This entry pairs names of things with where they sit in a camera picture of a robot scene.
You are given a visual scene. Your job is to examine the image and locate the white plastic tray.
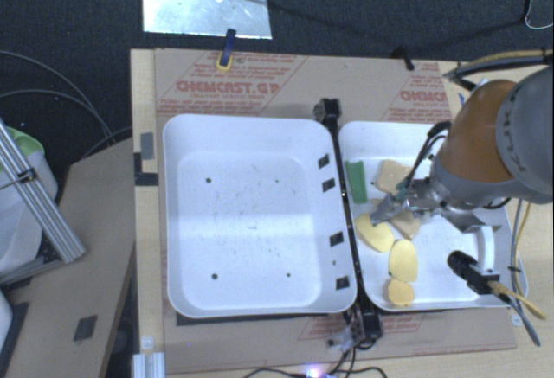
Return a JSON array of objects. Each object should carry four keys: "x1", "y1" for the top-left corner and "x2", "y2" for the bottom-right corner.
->
[
  {"x1": 338, "y1": 120, "x2": 529, "y2": 314},
  {"x1": 162, "y1": 113, "x2": 359, "y2": 320}
]

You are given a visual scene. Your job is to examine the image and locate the black cylinder on white bracket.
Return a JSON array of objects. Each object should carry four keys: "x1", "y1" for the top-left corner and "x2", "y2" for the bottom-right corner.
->
[{"x1": 447, "y1": 223, "x2": 504, "y2": 296}]

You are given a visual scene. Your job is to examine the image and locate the green rectangular block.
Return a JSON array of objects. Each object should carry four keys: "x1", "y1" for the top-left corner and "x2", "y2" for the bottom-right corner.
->
[{"x1": 345, "y1": 160, "x2": 370, "y2": 205}]

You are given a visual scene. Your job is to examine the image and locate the brown cardboard board red print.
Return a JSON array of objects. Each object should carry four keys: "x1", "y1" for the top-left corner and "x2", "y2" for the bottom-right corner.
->
[{"x1": 153, "y1": 48, "x2": 519, "y2": 363}]

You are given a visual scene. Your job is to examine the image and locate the thin black rod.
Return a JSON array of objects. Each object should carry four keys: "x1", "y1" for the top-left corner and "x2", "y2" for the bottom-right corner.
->
[{"x1": 327, "y1": 115, "x2": 374, "y2": 317}]

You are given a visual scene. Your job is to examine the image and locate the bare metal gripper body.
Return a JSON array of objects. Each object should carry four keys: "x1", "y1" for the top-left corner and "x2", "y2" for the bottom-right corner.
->
[{"x1": 403, "y1": 178, "x2": 451, "y2": 222}]

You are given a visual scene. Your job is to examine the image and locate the yellow potato slice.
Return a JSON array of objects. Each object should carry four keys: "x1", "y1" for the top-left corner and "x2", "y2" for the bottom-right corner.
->
[
  {"x1": 354, "y1": 213, "x2": 396, "y2": 253},
  {"x1": 388, "y1": 239, "x2": 419, "y2": 284}
]

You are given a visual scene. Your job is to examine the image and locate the orange round biscuit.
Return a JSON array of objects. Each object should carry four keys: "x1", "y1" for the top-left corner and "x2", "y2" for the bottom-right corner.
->
[{"x1": 385, "y1": 278, "x2": 416, "y2": 308}]

